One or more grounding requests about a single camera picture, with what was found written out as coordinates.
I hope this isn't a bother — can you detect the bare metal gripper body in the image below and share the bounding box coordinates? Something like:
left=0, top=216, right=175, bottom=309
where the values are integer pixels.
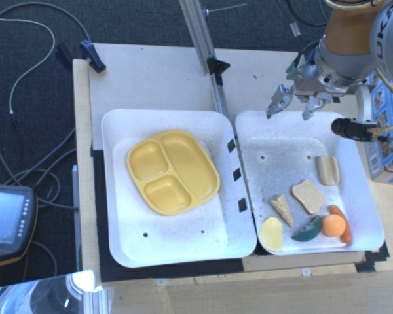
left=292, top=63, right=368, bottom=103

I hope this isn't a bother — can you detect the white plastic tray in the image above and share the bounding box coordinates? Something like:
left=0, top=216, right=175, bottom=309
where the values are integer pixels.
left=100, top=108, right=258, bottom=269
left=234, top=109, right=386, bottom=256

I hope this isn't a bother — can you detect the beige hot dog bun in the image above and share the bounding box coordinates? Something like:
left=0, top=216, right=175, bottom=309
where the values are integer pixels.
left=316, top=155, right=341, bottom=187

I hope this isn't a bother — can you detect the blue printed carton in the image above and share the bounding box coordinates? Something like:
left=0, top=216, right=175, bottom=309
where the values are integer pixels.
left=364, top=71, right=393, bottom=185

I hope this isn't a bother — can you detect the beige bread slice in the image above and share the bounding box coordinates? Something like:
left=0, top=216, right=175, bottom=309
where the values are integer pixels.
left=290, top=179, right=327, bottom=216

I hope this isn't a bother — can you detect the pale yellow cheese wedge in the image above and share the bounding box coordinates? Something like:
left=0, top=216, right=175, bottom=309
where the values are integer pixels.
left=269, top=193, right=296, bottom=228

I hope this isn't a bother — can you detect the yellow divided plate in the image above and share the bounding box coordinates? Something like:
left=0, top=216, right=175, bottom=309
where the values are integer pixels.
left=126, top=130, right=221, bottom=217

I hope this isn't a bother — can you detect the orange ball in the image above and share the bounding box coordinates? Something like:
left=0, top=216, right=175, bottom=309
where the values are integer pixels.
left=322, top=213, right=347, bottom=237

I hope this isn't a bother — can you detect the green melon slice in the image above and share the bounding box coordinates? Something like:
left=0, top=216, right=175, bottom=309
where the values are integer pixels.
left=291, top=215, right=324, bottom=243

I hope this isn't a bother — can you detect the pale flat board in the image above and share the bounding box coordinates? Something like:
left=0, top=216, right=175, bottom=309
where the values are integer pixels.
left=87, top=43, right=377, bottom=152

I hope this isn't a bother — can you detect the orange sausage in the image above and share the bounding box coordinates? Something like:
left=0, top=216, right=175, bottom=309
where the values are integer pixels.
left=328, top=205, right=353, bottom=245

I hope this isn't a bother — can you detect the yellow oval chip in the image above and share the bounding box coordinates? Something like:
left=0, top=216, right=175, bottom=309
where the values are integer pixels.
left=259, top=216, right=284, bottom=253

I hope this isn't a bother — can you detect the black cylinder on white bracket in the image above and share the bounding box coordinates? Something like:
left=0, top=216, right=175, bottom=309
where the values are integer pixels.
left=330, top=85, right=391, bottom=143

